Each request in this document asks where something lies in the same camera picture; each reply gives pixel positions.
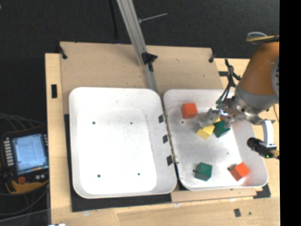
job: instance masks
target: emergency stop button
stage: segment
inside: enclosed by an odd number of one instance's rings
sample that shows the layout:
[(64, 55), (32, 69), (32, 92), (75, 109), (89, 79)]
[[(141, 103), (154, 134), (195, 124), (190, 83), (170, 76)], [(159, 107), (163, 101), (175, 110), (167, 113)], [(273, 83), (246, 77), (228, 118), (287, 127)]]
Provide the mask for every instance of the emergency stop button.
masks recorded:
[(26, 178), (24, 177), (24, 176), (20, 176), (19, 178), (18, 178), (18, 183), (19, 184), (24, 184), (26, 182)]

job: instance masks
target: empty white tray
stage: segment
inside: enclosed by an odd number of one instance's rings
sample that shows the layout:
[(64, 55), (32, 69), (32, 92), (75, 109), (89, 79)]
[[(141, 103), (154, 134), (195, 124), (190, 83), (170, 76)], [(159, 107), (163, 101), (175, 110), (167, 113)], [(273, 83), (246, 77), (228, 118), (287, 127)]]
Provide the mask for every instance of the empty white tray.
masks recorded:
[[(251, 123), (234, 122), (231, 130), (220, 138), (214, 133), (207, 139), (197, 135), (200, 118), (210, 108), (215, 108), (215, 102), (222, 93), (223, 90), (218, 89), (172, 89), (164, 94), (163, 102), (179, 178), (192, 191), (260, 187), (268, 181), (263, 158), (246, 144), (248, 138), (255, 137)], [(199, 114), (193, 119), (183, 119), (181, 107), (184, 103), (195, 103)], [(236, 181), (228, 168), (242, 161), (251, 173)], [(212, 175), (207, 181), (194, 178), (194, 170), (200, 162), (212, 165)]]
[(159, 95), (76, 88), (69, 96), (72, 179), (84, 198), (167, 194), (177, 182)]

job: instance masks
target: orange cube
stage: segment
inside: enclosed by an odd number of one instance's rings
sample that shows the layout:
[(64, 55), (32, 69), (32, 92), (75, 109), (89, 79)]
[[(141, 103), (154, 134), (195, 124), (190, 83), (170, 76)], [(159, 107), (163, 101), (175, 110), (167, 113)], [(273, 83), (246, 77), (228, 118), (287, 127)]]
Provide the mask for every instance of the orange cube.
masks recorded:
[(183, 104), (181, 111), (184, 119), (194, 118), (198, 114), (198, 110), (195, 103)]
[(236, 181), (239, 181), (240, 179), (244, 178), (246, 175), (248, 175), (251, 171), (249, 168), (242, 162), (239, 165), (235, 166), (230, 173), (235, 178)]

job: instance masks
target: green cube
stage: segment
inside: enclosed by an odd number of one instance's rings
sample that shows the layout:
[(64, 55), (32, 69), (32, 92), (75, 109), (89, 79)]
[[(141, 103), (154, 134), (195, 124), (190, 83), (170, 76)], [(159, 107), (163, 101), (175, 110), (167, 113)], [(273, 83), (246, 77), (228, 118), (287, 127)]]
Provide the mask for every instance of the green cube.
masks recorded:
[(214, 124), (215, 128), (213, 130), (213, 133), (216, 135), (217, 138), (225, 135), (228, 133), (228, 131), (230, 130), (230, 128), (225, 128), (225, 121), (219, 121), (217, 123)]
[(211, 177), (212, 166), (201, 162), (195, 171), (195, 178), (207, 181)]

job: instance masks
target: wooden table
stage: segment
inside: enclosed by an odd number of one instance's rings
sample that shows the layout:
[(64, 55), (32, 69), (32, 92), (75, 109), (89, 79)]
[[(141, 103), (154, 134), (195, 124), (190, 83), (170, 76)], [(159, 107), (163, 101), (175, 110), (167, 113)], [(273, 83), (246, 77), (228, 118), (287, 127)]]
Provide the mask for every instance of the wooden table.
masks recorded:
[[(138, 65), (132, 45), (61, 42), (67, 59), (45, 54), (47, 114), (50, 163), (51, 222), (67, 226), (154, 226), (154, 225), (280, 225), (279, 160), (264, 159), (269, 173), (270, 197), (254, 198), (263, 188), (222, 189), (171, 193), (172, 202), (72, 212), (63, 115), (68, 113), (68, 95), (78, 86), (147, 88), (144, 69)], [(208, 60), (210, 48), (147, 46), (158, 56), (154, 62), (158, 92), (168, 89), (222, 89), (226, 77), (223, 58)], [(243, 75), (248, 59), (229, 59), (238, 75)], [(278, 105), (261, 114), (279, 117)], [(262, 127), (254, 126), (263, 139)], [(279, 122), (273, 124), (274, 143), (279, 150)], [(239, 210), (236, 217), (234, 210)]]

